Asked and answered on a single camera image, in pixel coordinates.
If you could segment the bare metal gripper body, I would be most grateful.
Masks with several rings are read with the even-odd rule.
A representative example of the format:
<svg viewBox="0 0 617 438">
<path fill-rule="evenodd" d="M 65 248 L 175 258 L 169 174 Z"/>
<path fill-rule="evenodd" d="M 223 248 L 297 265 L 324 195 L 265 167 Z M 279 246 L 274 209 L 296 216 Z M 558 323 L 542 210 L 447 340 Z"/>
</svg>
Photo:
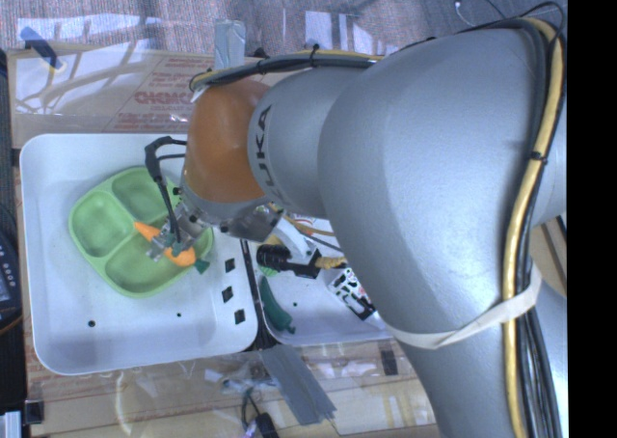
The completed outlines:
<svg viewBox="0 0 617 438">
<path fill-rule="evenodd" d="M 272 207 L 265 197 L 221 203 L 201 198 L 187 184 L 181 184 L 179 191 L 180 201 L 174 209 L 174 219 L 182 244 L 193 244 L 206 229 L 262 242 L 282 218 L 282 213 Z"/>
</svg>

